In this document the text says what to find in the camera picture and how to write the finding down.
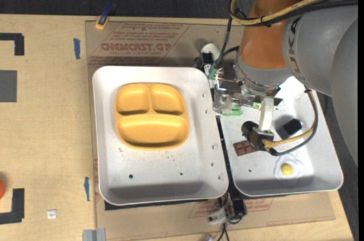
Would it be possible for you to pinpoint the black cylinder on white bracket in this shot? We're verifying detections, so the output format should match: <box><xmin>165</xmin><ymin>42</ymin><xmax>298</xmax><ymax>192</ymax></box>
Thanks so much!
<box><xmin>241</xmin><ymin>97</ymin><xmax>276</xmax><ymax>152</ymax></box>

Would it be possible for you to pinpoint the white and yellow fried egg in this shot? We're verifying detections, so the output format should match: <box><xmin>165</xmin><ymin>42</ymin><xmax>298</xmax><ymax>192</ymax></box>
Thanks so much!
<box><xmin>273</xmin><ymin>155</ymin><xmax>304</xmax><ymax>180</ymax></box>

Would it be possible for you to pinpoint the white plastic tray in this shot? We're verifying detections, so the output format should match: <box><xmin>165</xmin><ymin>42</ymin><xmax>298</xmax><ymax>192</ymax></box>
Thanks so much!
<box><xmin>92</xmin><ymin>65</ymin><xmax>230</xmax><ymax>206</ymax></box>
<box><xmin>217</xmin><ymin>76</ymin><xmax>344</xmax><ymax>198</ymax></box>

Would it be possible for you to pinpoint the brown cardboard board red print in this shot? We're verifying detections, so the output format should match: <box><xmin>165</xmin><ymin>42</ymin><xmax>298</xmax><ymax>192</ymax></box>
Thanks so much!
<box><xmin>85</xmin><ymin>19</ymin><xmax>337</xmax><ymax>238</ymax></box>

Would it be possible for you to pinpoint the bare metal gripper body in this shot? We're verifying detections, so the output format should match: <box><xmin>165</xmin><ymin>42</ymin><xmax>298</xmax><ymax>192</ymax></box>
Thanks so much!
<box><xmin>212</xmin><ymin>63</ymin><xmax>283</xmax><ymax>115</ymax></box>

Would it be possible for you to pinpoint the brown chocolate bar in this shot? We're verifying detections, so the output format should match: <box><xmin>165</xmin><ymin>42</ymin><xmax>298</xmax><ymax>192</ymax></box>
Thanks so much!
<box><xmin>233</xmin><ymin>140</ymin><xmax>257</xmax><ymax>156</ymax></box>

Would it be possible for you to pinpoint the small black box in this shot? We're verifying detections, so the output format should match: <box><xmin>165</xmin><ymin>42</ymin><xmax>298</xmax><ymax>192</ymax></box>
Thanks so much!
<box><xmin>282</xmin><ymin>118</ymin><xmax>303</xmax><ymax>136</ymax></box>

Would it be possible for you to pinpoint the yellow divided plate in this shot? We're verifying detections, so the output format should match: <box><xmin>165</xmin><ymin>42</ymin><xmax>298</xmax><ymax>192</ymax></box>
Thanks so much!
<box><xmin>114</xmin><ymin>82</ymin><xmax>191</xmax><ymax>149</ymax></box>

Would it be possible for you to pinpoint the black block with thin wires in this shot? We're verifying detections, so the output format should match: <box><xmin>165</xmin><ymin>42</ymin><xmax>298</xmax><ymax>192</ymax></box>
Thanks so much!
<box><xmin>196</xmin><ymin>42</ymin><xmax>220</xmax><ymax>72</ymax></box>
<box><xmin>230</xmin><ymin>198</ymin><xmax>247</xmax><ymax>217</ymax></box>

